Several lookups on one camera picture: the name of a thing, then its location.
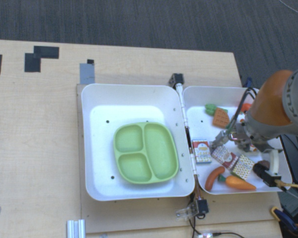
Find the orange waffle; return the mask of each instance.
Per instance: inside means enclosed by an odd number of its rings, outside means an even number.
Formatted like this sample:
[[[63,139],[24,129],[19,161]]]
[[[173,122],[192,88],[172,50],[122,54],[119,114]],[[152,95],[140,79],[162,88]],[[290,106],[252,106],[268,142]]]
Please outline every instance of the orange waffle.
[[[225,128],[228,123],[229,117],[227,113],[223,109],[217,108],[214,113],[212,124],[220,128]]]

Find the green plate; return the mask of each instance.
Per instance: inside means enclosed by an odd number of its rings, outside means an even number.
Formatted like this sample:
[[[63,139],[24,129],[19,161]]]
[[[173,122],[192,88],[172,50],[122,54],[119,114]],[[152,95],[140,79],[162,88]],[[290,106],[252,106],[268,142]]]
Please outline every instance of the green plate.
[[[179,169],[173,137],[157,122],[120,127],[114,135],[116,163],[124,179],[147,184],[171,179]]]

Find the toy sausage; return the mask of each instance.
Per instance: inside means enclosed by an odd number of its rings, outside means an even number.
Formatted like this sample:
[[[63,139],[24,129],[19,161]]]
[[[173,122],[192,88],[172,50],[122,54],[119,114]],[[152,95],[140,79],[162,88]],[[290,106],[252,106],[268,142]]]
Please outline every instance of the toy sausage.
[[[220,175],[223,174],[225,172],[225,168],[223,166],[220,166],[216,169],[214,169],[208,176],[206,182],[205,182],[205,186],[204,188],[206,190],[211,190],[213,187],[213,183],[215,181],[215,179]]]

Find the toy carrot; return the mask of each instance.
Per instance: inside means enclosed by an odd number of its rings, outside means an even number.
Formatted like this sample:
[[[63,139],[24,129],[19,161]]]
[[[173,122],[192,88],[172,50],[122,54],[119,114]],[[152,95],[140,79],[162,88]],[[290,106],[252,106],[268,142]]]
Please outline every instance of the toy carrot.
[[[256,187],[238,177],[235,176],[228,176],[224,177],[222,175],[219,175],[218,181],[224,181],[225,184],[231,188],[236,189],[243,189],[243,190],[255,190]]]

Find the gray carpet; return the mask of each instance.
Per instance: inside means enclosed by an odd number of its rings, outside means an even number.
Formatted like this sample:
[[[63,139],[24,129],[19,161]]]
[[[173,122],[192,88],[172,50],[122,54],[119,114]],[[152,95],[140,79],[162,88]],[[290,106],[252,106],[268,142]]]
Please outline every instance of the gray carpet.
[[[278,0],[0,0],[0,39],[233,52],[257,88],[298,68],[298,14]]]

